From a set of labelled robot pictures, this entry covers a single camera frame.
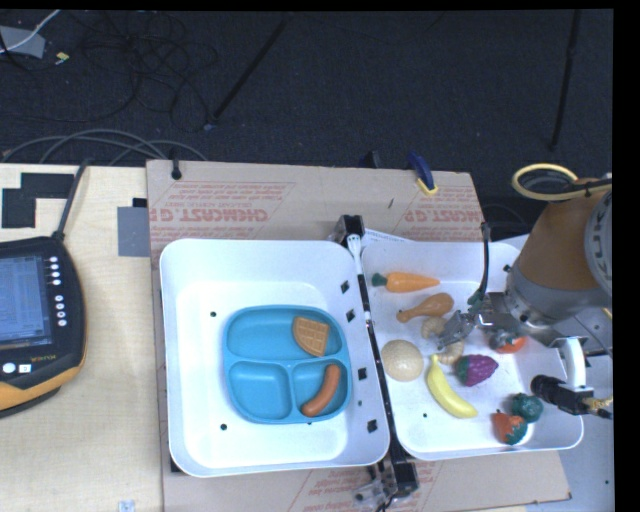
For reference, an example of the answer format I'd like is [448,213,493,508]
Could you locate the orange toy sausage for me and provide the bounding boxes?
[300,363,343,418]

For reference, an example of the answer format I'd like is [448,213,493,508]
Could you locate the brown cardboard board red print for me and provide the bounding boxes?
[145,159,573,512]

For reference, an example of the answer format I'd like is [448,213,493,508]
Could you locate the beige round toy bread roll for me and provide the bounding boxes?
[380,338,425,383]

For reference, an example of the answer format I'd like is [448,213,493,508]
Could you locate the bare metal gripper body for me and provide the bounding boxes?
[472,291,539,347]

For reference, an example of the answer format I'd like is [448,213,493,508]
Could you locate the brown toy chicken drumstick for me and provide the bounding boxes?
[395,292,456,325]

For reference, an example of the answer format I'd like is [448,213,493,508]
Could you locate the orange toy carrot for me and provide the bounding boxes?
[370,271,442,294]

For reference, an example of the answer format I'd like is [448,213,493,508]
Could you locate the blue divided plate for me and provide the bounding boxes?
[222,304,353,426]

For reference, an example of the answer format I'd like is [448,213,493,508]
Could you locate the beige toy croissant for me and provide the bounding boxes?
[420,315,466,366]

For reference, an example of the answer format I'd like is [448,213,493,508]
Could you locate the yellow banana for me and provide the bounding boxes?
[425,353,479,420]

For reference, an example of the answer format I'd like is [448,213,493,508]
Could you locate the orange toy strawberry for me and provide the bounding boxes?
[491,409,529,446]

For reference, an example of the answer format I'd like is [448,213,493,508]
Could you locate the brown toy waffle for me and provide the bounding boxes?
[291,315,332,358]

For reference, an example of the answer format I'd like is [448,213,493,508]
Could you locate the white plastic tray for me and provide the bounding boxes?
[158,237,392,479]
[359,238,586,463]

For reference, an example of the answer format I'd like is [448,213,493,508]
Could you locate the thin black and white rod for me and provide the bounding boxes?
[348,233,407,467]

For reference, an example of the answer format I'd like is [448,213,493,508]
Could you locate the black block with thin wires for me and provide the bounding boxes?
[388,460,421,497]
[333,214,365,246]

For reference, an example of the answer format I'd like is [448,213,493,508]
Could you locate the black cylinder on white bracket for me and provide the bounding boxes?
[530,336,597,417]

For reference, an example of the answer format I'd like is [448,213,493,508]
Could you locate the green toy broccoli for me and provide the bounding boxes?
[510,392,545,424]

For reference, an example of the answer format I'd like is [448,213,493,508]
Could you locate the purple toy grapes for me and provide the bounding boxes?
[453,353,500,388]

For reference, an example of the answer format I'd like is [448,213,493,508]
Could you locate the orange toy tomato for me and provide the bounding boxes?
[488,331,528,355]

